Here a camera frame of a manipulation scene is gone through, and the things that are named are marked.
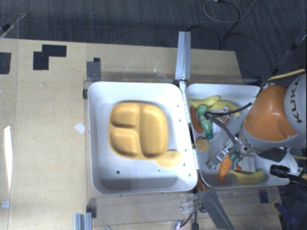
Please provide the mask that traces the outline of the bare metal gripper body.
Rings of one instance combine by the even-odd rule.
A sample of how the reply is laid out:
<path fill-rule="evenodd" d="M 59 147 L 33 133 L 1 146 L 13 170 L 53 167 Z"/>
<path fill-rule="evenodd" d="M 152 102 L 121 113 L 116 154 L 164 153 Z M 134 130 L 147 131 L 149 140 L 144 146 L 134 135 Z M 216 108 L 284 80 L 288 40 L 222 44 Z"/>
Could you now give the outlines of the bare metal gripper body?
<path fill-rule="evenodd" d="M 211 156 L 211 166 L 219 165 L 223 159 L 229 155 L 229 159 L 234 164 L 241 161 L 248 153 L 250 144 L 243 135 L 236 133 L 228 136 L 226 133 L 218 134 L 213 139 L 213 155 Z"/>

